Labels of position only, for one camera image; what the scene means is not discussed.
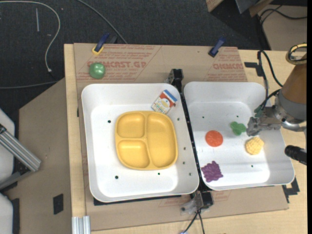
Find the table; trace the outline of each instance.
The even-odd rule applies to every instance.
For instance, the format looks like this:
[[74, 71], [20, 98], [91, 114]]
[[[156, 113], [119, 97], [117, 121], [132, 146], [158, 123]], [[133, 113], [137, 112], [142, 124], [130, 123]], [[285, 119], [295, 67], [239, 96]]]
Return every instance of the table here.
[[[283, 83], [288, 77], [291, 66], [285, 61], [285, 52], [267, 52], [275, 73]], [[239, 50], [243, 62], [257, 62], [256, 51]], [[64, 46], [65, 56], [65, 78], [66, 78], [66, 99], [68, 117], [68, 141], [69, 141], [69, 162], [71, 180], [71, 203], [72, 216], [83, 217], [86, 215], [85, 192], [83, 185], [82, 157], [80, 146], [79, 120], [77, 118], [77, 89], [74, 46], [66, 44]], [[264, 61], [264, 69], [269, 79], [270, 92], [276, 90], [277, 84], [269, 75], [270, 70]], [[248, 81], [262, 84], [262, 78], [256, 76], [254, 69], [245, 68]], [[305, 139], [301, 133], [294, 133], [282, 129], [282, 134], [286, 145], [292, 144], [304, 146]], [[293, 161], [296, 178], [299, 184], [299, 195], [290, 198], [289, 209], [285, 211], [264, 212], [256, 214], [235, 215], [219, 218], [204, 219], [204, 226], [207, 233], [307, 233], [307, 170], [306, 166], [297, 161]], [[113, 230], [95, 231], [95, 234], [109, 233], [179, 233], [186, 228], [189, 221], [180, 221], [165, 224], [155, 224], [139, 227], [130, 227]], [[200, 233], [201, 226], [196, 221], [189, 229], [189, 233]]]

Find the purple grapes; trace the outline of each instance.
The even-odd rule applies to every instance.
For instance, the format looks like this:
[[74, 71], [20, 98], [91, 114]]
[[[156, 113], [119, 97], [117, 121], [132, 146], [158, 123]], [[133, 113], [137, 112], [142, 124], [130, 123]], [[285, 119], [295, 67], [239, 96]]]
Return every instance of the purple grapes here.
[[213, 180], [218, 180], [223, 177], [219, 165], [213, 161], [212, 163], [208, 163], [204, 167], [201, 168], [204, 173], [204, 177], [207, 182], [211, 182]]

